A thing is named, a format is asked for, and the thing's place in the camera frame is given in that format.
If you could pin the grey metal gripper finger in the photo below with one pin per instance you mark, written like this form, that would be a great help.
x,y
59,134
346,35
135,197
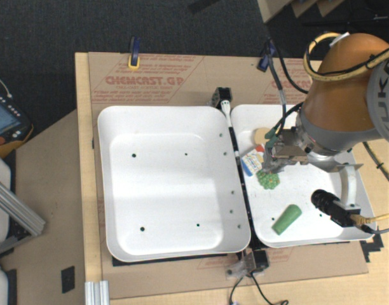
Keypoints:
x,y
279,168
268,163

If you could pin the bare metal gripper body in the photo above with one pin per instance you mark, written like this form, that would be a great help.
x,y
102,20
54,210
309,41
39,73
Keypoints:
x,y
290,149

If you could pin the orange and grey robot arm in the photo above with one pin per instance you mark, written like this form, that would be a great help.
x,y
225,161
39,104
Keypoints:
x,y
340,100

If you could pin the white packet red blue print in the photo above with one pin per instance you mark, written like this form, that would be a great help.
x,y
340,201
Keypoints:
x,y
252,162

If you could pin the green grapes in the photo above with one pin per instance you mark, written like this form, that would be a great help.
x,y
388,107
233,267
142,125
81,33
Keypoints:
x,y
268,180

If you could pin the thin black and white rod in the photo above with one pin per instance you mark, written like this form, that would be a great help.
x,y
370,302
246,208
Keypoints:
x,y
242,173

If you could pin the beige round biscuit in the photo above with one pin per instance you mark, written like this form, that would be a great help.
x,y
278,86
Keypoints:
x,y
260,135

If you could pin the white plastic tray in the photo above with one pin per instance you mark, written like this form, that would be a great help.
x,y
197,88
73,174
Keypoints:
x,y
302,189
169,183

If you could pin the green cylinder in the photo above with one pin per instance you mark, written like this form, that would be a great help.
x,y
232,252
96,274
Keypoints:
x,y
286,219

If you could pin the brown cardboard board red print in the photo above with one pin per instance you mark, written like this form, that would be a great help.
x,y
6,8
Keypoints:
x,y
169,75

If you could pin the black cylinder on white bracket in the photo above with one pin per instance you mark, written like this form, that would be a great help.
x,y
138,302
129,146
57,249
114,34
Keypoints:
x,y
336,209

